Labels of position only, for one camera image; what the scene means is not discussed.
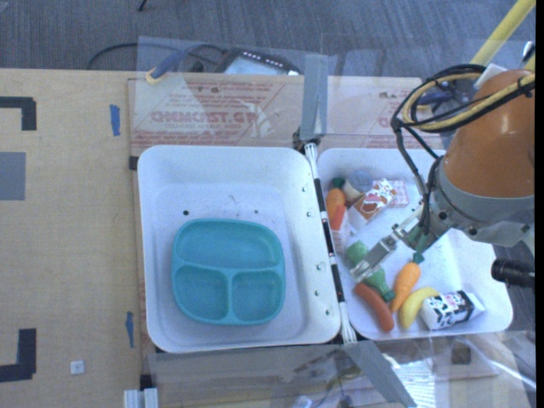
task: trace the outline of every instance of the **white tray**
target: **white tray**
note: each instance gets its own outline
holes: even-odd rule
[[[325,343],[340,315],[311,170],[287,148],[166,146],[139,158],[147,326],[153,343],[172,353]],[[196,218],[256,222],[280,238],[286,298],[270,322],[218,326],[187,317],[170,279],[178,229]]]
[[[425,150],[408,151],[420,173],[427,177],[433,158]],[[387,207],[369,222],[357,236],[371,249],[381,238],[391,233],[393,224],[400,224],[417,207],[419,194],[413,175],[397,150],[385,149],[330,149],[318,158],[321,185],[324,193],[335,177],[346,177],[355,169],[365,169],[373,178],[403,179],[410,197],[408,207]],[[413,251],[404,243],[382,263],[389,286],[400,268],[411,260]],[[513,309],[506,286],[491,277],[490,267],[495,259],[493,247],[468,239],[458,230],[451,229],[424,254],[422,275],[415,289],[432,286],[439,292],[463,289],[473,292],[484,304],[486,311],[474,320],[448,329],[429,331],[418,317],[405,330],[395,316],[395,328],[389,332],[380,330],[373,312],[364,301],[354,294],[354,282],[349,267],[338,257],[348,315],[352,327],[362,336],[372,340],[446,336],[476,332],[498,332],[506,329],[513,318]]]

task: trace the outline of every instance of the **banana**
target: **banana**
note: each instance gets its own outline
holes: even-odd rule
[[[419,309],[422,307],[423,301],[426,298],[438,296],[439,294],[432,287],[422,287],[410,293],[399,310],[400,325],[405,329],[410,328],[416,319]]]

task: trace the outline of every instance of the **table surface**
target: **table surface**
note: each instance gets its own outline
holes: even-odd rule
[[[139,388],[139,232],[128,167],[136,76],[0,70],[1,96],[37,102],[36,130],[21,130],[20,110],[0,108],[0,152],[25,153],[24,199],[0,200],[0,368],[17,364],[19,330],[37,333],[36,373],[0,382],[1,406],[122,406],[123,392]],[[496,334],[482,337],[501,345]],[[490,349],[515,373],[507,351]],[[84,373],[72,375],[79,360]],[[480,378],[491,380],[486,400],[529,406],[521,381],[505,385],[508,376]],[[478,391],[466,378],[446,379],[451,406],[474,406]]]

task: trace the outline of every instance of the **yellow pole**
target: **yellow pole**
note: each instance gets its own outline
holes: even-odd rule
[[[535,5],[536,0],[518,0],[470,63],[477,65],[489,64],[499,48],[502,47],[502,44],[516,31]]]
[[[527,60],[527,63],[525,64],[525,69],[535,72],[535,70],[536,70],[536,53],[533,53],[533,55],[530,57],[530,59]]]

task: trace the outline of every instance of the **teal divided plate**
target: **teal divided plate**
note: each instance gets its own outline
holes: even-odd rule
[[[192,319],[220,325],[268,322],[285,299],[280,240],[253,222],[191,220],[173,241],[172,284],[176,304]]]

